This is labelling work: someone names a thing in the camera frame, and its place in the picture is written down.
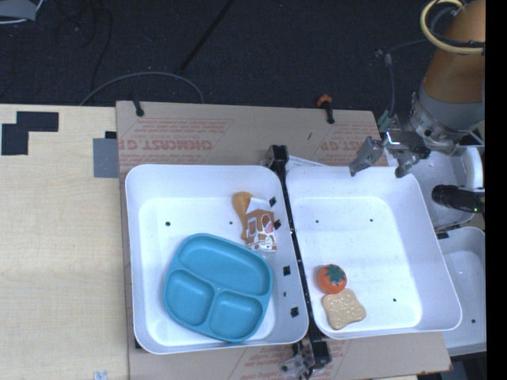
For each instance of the tan toy chicken drumstick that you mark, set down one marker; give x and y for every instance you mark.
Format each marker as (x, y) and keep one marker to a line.
(241, 204)

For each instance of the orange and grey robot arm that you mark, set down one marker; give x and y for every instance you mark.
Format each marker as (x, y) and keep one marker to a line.
(455, 69)

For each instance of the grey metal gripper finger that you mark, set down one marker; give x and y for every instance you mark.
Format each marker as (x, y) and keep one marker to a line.
(405, 164)
(366, 153)

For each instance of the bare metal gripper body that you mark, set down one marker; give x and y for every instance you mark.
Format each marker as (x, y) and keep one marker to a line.
(412, 143)

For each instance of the orange toy tomato green top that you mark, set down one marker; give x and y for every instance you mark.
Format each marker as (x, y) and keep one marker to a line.
(332, 278)

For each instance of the brown and white carton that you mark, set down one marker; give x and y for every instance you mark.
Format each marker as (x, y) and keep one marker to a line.
(261, 228)

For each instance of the thin black rod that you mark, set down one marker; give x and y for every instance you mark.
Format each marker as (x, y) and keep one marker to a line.
(295, 236)

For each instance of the black cylinder on white bracket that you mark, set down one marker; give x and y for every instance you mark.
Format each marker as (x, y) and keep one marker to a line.
(455, 198)

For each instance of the blue divided plate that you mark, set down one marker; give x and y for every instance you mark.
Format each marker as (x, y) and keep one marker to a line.
(222, 283)

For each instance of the beige toy bread slice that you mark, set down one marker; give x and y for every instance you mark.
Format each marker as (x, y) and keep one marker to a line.
(343, 309)

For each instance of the white plastic tray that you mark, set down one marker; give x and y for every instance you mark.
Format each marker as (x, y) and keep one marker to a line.
(190, 212)
(368, 259)

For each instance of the brown cardboard board red print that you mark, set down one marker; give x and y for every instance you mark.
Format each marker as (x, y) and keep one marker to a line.
(222, 137)

